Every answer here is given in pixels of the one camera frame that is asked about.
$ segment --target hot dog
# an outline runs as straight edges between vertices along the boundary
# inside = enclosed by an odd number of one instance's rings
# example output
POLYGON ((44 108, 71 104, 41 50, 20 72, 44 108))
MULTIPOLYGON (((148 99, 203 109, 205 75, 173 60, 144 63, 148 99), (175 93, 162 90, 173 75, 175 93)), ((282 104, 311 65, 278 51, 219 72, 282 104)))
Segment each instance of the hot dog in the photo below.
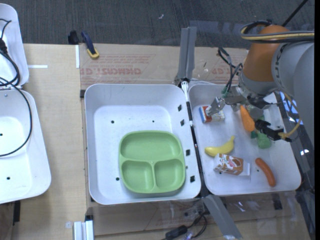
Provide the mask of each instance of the hot dog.
POLYGON ((255 159, 255 163, 264 172, 270 187, 274 187, 276 185, 276 179, 275 179, 275 176, 274 176, 272 170, 270 169, 269 165, 267 165, 267 163, 259 157, 257 159, 255 159))

